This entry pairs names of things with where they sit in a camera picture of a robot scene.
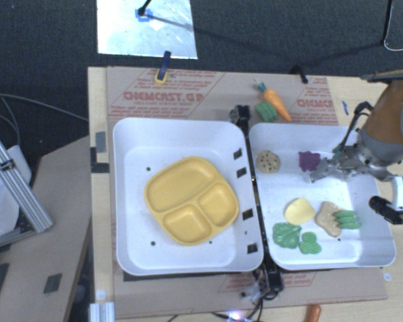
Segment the yellow divided plate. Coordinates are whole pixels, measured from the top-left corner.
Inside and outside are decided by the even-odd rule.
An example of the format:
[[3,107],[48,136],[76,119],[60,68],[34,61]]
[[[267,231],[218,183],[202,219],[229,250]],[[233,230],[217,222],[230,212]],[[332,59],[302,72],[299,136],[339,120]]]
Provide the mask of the yellow divided plate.
[[161,227],[180,244],[210,239],[237,217],[238,199],[226,179],[204,158],[184,158],[156,173],[144,198]]

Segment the dark carpet floor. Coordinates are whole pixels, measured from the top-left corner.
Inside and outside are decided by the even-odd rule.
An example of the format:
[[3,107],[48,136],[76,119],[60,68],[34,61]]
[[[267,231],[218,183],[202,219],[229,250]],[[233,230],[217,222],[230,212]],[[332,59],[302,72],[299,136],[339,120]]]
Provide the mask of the dark carpet floor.
[[[190,0],[198,60],[173,68],[360,76],[403,68],[381,45],[388,0]],[[390,46],[403,47],[403,0],[394,0]],[[156,58],[97,53],[96,0],[0,0],[0,91],[87,116],[88,66],[158,66]],[[8,100],[21,147],[38,158],[87,135],[87,124]],[[0,114],[9,117],[2,102]],[[0,138],[16,143],[0,119]]]

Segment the toy cookie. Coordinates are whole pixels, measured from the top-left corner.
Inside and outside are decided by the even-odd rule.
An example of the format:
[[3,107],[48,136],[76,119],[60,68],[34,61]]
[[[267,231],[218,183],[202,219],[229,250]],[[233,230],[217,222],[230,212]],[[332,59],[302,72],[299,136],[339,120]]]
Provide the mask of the toy cookie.
[[255,164],[261,172],[265,174],[271,174],[279,170],[279,167],[281,166],[281,161],[276,154],[274,154],[270,150],[265,150],[264,152],[261,152],[257,155]]

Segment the black clamp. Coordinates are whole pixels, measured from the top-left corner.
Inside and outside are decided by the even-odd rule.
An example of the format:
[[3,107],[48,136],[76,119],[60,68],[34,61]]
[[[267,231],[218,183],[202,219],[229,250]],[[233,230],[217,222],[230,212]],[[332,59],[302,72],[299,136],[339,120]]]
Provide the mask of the black clamp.
[[302,82],[304,84],[307,84],[309,82],[308,78],[306,77],[306,74],[304,74],[303,68],[301,66],[295,65],[291,70],[289,71],[288,74],[299,74],[300,78],[302,78]]
[[9,169],[12,169],[13,167],[15,167],[15,162],[13,161],[13,159],[10,159],[8,161],[4,161],[4,163],[0,164],[0,171],[6,171]]
[[403,224],[403,219],[400,218],[400,215],[403,215],[403,209],[396,210],[385,198],[373,196],[369,200],[369,206],[391,224]]

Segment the blue clip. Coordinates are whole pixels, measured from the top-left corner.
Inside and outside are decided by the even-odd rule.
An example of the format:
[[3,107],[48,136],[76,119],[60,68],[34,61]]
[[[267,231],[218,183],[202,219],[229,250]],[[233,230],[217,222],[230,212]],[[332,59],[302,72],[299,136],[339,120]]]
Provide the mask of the blue clip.
[[348,112],[348,105],[347,105],[344,101],[342,101],[342,104],[343,104],[343,109],[345,110],[345,113],[346,113],[347,115],[349,115],[349,112]]
[[161,64],[161,68],[157,70],[155,74],[155,82],[163,84],[166,82],[167,79],[167,66],[169,65],[170,62],[170,57],[172,56],[172,53],[169,51],[164,52],[163,56],[163,63]]
[[152,11],[150,9],[146,9],[144,15],[139,15],[138,10],[136,9],[135,14],[137,20],[141,22],[150,21],[153,17]]

